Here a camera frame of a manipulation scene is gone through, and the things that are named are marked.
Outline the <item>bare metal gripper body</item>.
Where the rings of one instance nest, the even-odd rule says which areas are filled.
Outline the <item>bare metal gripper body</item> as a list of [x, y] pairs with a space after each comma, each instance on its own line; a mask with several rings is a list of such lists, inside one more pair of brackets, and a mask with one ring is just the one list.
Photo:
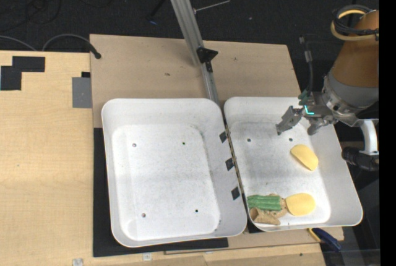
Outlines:
[[303, 116], [311, 118], [331, 119], [332, 124], [344, 122], [352, 126], [357, 120], [361, 108], [349, 105], [345, 100], [333, 93], [310, 92], [301, 94]]

